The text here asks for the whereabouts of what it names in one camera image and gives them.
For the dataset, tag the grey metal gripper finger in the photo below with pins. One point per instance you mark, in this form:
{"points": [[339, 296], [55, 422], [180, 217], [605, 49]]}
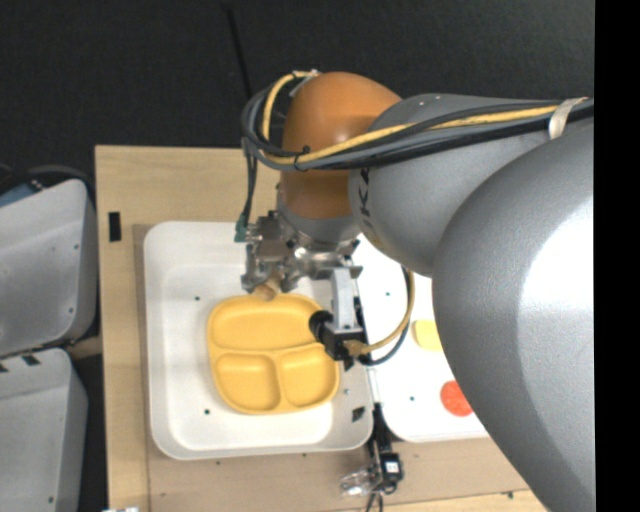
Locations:
{"points": [[251, 283], [290, 282]]}

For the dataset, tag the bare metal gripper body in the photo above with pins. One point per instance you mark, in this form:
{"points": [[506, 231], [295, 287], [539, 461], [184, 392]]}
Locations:
{"points": [[272, 245]]}

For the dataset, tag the tan bread piece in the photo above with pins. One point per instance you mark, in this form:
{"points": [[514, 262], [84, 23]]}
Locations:
{"points": [[266, 291]]}

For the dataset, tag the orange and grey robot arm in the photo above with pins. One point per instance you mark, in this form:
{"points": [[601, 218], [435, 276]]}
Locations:
{"points": [[450, 210]]}

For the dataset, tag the yellow divided plate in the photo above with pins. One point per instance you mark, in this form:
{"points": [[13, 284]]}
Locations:
{"points": [[270, 350]]}

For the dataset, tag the white plastic tray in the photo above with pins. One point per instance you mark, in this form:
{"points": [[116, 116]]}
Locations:
{"points": [[405, 360], [185, 350]]}

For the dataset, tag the pale wood board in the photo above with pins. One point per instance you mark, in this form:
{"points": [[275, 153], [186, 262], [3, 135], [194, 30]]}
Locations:
{"points": [[165, 185]]}

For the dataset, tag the pale yellow round object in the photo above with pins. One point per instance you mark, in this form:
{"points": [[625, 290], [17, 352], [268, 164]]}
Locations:
{"points": [[426, 334]]}

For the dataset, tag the orange round object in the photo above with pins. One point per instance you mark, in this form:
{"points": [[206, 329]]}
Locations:
{"points": [[452, 399]]}

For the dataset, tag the black cylinder on white bracket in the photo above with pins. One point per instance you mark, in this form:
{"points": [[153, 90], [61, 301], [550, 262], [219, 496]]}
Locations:
{"points": [[345, 310]]}

